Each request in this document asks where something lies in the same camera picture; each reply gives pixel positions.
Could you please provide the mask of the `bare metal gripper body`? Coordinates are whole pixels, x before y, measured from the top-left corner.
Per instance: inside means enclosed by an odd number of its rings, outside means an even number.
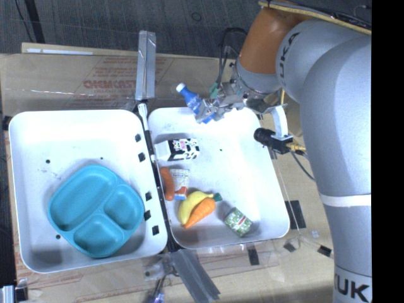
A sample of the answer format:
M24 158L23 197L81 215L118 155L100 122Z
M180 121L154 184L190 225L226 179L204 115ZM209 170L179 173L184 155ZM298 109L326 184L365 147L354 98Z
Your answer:
M222 83L219 88L217 107L222 112L232 109L241 110L250 108L253 91L250 86L238 75L233 75L228 82Z

